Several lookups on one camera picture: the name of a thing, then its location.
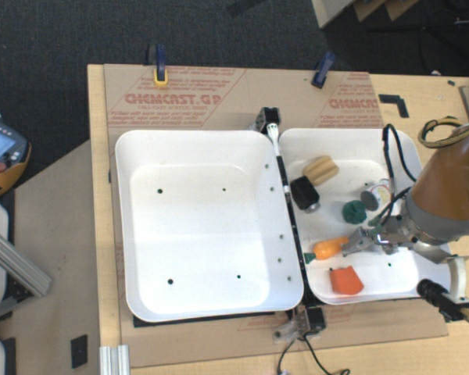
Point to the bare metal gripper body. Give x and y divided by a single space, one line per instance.
398 236

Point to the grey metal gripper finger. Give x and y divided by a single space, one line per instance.
361 234
355 248

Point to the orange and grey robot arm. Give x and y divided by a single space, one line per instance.
445 186

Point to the green broccoli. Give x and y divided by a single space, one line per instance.
354 211

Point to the orange carrot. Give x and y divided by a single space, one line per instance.
326 249

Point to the orange pizza slice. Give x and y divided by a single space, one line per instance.
346 281

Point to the white can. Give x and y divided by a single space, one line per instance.
377 193

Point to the black can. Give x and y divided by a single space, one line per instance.
304 193

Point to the white plastic tray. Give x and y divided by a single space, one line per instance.
203 225
359 158

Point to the beige ridged bread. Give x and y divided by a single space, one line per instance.
320 169

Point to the thin black and white rod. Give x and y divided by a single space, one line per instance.
284 178

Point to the brown cardboard board red print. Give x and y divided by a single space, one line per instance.
219 100

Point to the black cylinder on white bracket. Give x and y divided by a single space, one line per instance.
458 276

